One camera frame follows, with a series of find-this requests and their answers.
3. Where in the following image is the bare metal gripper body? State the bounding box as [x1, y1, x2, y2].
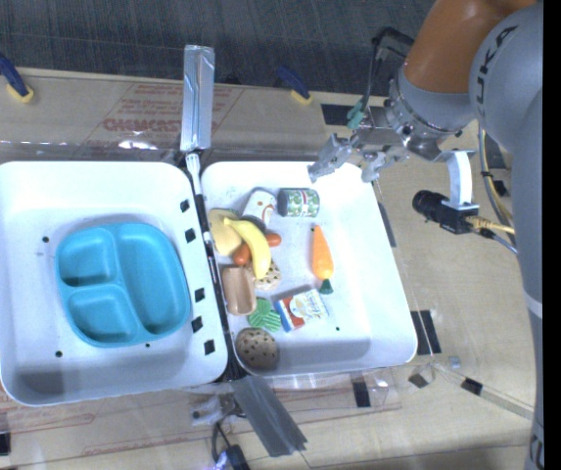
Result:
[351, 96, 461, 161]

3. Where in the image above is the green can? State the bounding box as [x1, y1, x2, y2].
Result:
[276, 186, 321, 219]

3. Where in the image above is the white carton with orange print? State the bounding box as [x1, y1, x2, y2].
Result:
[241, 188, 278, 228]

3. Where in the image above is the orange carrot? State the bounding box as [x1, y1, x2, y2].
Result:
[310, 223, 336, 296]

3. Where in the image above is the yellow banana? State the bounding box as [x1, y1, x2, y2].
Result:
[222, 216, 273, 280]

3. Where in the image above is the white plastic tray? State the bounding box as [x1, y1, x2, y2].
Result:
[0, 160, 229, 407]
[200, 160, 419, 379]

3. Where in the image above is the orange-red sausage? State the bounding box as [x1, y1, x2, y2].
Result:
[231, 232, 283, 267]

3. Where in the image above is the pale chocolate chip biscuit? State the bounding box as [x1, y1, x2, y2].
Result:
[254, 259, 283, 292]

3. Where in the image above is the yellow toy fruit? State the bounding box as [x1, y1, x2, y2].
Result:
[207, 208, 244, 258]

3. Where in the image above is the white red blue carton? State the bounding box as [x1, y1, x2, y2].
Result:
[273, 288, 332, 334]

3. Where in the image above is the brown toy bread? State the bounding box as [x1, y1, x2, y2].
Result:
[220, 265, 258, 317]

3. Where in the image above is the green striped toy food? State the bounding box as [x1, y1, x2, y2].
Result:
[246, 297, 283, 334]

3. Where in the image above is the brown chocolate chip biscuit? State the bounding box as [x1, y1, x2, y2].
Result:
[234, 326, 281, 371]

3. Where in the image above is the blue divided plate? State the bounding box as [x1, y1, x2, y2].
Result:
[54, 221, 194, 349]

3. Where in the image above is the brown cardboard board, red print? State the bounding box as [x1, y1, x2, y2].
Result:
[0, 68, 537, 470]

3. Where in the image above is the black cylinder on white bracket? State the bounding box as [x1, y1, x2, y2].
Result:
[411, 149, 481, 236]

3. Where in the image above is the black block with thin wires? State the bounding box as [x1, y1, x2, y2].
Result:
[224, 444, 252, 470]

